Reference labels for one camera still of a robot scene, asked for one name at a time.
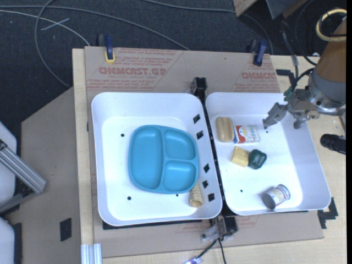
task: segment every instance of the table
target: table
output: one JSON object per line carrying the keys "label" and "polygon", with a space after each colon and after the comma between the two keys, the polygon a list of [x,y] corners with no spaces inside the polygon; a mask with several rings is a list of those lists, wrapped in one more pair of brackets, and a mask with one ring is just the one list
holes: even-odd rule
{"label": "table", "polygon": [[[291,69],[292,62],[288,56],[271,56],[275,69]],[[299,57],[300,71],[310,65]],[[76,118],[76,140],[79,179],[81,243],[94,243],[92,201],[90,186],[90,161],[86,109],[85,56],[83,49],[73,50],[74,97]],[[288,78],[278,76],[280,90],[288,87]],[[299,83],[304,87],[305,81]],[[226,247],[224,249],[228,263],[345,263],[347,262],[347,218],[346,218],[346,173],[345,156],[323,148],[319,144],[322,134],[344,133],[339,118],[321,116],[318,120],[308,122],[313,141],[315,142],[325,176],[339,216],[335,221],[327,223],[324,239],[295,241],[290,243],[274,243],[253,246]],[[197,251],[181,251],[163,254],[104,258],[103,262],[113,263],[184,263],[200,253]],[[221,263],[219,248],[214,248],[203,257],[204,263]]]}

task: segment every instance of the blue clamp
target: blue clamp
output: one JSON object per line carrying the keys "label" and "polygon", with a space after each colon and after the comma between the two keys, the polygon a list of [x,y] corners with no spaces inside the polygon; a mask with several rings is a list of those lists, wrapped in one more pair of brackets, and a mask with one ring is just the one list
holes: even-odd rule
{"label": "blue clamp", "polygon": [[254,56],[253,63],[258,65],[259,67],[262,65],[263,56],[265,53],[266,48],[268,47],[268,42],[265,40],[261,40],[257,47],[257,54]]}
{"label": "blue clamp", "polygon": [[105,60],[107,63],[112,64],[115,62],[115,54],[112,47],[112,38],[109,34],[105,34],[105,45],[106,45]]}

